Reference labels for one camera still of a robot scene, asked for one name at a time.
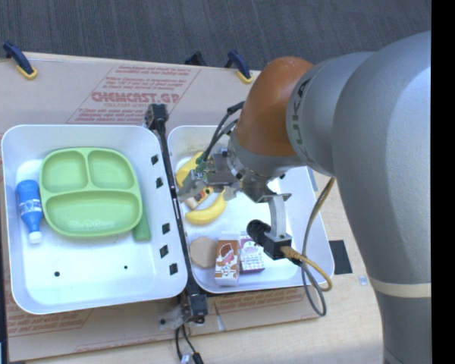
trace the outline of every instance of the gray carpet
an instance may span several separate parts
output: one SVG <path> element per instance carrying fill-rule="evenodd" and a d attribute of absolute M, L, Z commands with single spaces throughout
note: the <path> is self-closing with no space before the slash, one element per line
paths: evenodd
<path fill-rule="evenodd" d="M 0 0 L 0 56 L 24 51 L 182 64 L 201 51 L 224 66 L 236 49 L 253 70 L 374 51 L 431 29 L 431 0 Z M 0 250 L 0 341 L 6 340 Z"/>

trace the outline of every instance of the banana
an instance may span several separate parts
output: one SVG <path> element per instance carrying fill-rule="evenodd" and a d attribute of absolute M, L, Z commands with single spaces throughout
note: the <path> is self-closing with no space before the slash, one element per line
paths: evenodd
<path fill-rule="evenodd" d="M 177 181 L 177 185 L 179 188 L 183 186 L 183 182 L 185 177 L 189 174 L 189 171 L 196 168 L 197 163 L 196 160 L 202 155 L 202 151 L 196 153 L 192 158 L 190 158 L 175 174 L 175 180 Z M 212 187 L 204 187 L 200 193 L 198 193 L 194 197 L 187 198 L 185 200 L 186 205 L 189 207 L 190 210 L 194 210 L 199 206 L 204 200 L 214 192 L 214 188 Z"/>
<path fill-rule="evenodd" d="M 175 173 L 175 180 L 177 181 L 177 185 L 179 189 L 183 186 L 182 182 L 184 182 L 185 177 L 189 174 L 189 171 L 196 168 L 197 163 L 196 160 L 202 155 L 202 151 L 196 153 L 192 158 L 190 158 L 185 164 L 179 168 L 177 173 Z"/>
<path fill-rule="evenodd" d="M 224 199 L 224 191 L 219 193 L 215 201 L 208 207 L 202 210 L 191 210 L 185 214 L 185 218 L 191 224 L 206 225 L 213 222 L 221 215 L 226 207 L 226 200 Z"/>

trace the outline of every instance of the green plate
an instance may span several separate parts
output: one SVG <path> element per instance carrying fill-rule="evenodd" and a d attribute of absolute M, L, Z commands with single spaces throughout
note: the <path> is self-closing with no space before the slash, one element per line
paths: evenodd
<path fill-rule="evenodd" d="M 59 149 L 42 161 L 42 209 L 52 229 L 72 237 L 119 234 L 133 229 L 143 204 L 128 159 L 113 149 Z"/>

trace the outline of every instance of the cardboard surface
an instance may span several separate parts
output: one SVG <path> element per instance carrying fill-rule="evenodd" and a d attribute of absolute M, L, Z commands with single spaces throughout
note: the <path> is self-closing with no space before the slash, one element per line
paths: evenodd
<path fill-rule="evenodd" d="M 314 178 L 320 191 L 328 178 L 319 173 L 314 173 Z M 216 302 L 218 308 L 225 306 L 224 310 L 218 309 L 223 312 L 221 317 L 218 317 L 214 310 L 206 317 L 204 325 L 190 325 L 187 330 L 192 336 L 194 347 L 202 354 L 204 362 L 373 364 L 383 361 L 381 316 L 337 188 L 333 188 L 328 195 L 322 207 L 322 215 L 328 238 L 344 241 L 353 270 L 352 274 L 332 277 L 334 287 L 325 294 L 327 315 L 322 318 L 310 318 L 307 312 L 311 312 L 312 309 L 308 300 L 301 300 L 293 305 L 295 309 L 290 314 L 294 317 L 295 311 L 300 312 L 300 319 L 279 322 L 286 317 L 287 312 L 291 311 L 292 303 L 278 305 L 273 298 L 266 298 L 264 305 L 267 305 L 266 309 L 270 311 L 258 314 L 256 309 L 241 308 L 245 303 L 247 303 L 246 306 L 249 305 L 248 299 L 228 303 L 226 299 L 229 296 L 209 298 L 211 309 L 213 302 Z M 230 312 L 235 306 L 239 306 L 237 311 Z M 219 329 L 231 327 L 231 322 L 242 322 L 243 317 L 247 316 L 257 318 L 259 325 L 216 333 Z M 230 347 L 229 354 L 220 354 L 226 347 Z M 187 342 L 182 340 L 180 348 L 188 350 Z M 27 364 L 83 364 L 84 362 L 178 364 L 179 359 L 175 342 L 164 339 L 150 344 L 109 347 L 104 350 L 30 360 Z"/>
<path fill-rule="evenodd" d="M 179 125 L 217 124 L 225 109 L 243 101 L 250 89 L 234 69 L 25 54 L 38 70 L 35 80 L 25 80 L 12 60 L 0 59 L 0 141 L 18 124 L 141 125 L 152 102 L 168 107 L 167 133 Z M 0 199 L 5 223 L 1 153 Z M 2 244 L 12 362 L 174 337 L 171 329 L 160 327 L 158 317 L 175 306 L 175 299 L 52 315 L 24 312 L 11 295 L 6 225 Z M 209 305 L 206 323 L 193 328 L 193 334 L 316 316 L 301 287 L 211 297 Z"/>

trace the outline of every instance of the blue clamp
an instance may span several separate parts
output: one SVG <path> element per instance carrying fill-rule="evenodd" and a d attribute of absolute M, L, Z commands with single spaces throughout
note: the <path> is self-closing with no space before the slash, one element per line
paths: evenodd
<path fill-rule="evenodd" d="M 253 76 L 249 72 L 248 64 L 244 61 L 243 56 L 236 50 L 229 51 L 227 56 L 229 57 L 229 61 L 227 61 L 227 64 L 224 67 L 230 67 L 234 62 L 238 68 L 236 74 L 240 80 L 244 83 L 251 83 L 251 81 L 253 81 Z"/>
<path fill-rule="evenodd" d="M 195 52 L 192 56 L 185 60 L 184 64 L 193 64 L 195 66 L 207 66 L 206 61 L 204 61 L 201 52 Z"/>
<path fill-rule="evenodd" d="M 23 52 L 10 40 L 3 45 L 7 52 L 7 57 L 12 57 L 17 62 L 17 70 L 28 80 L 33 80 L 37 75 L 37 70 L 29 63 Z"/>

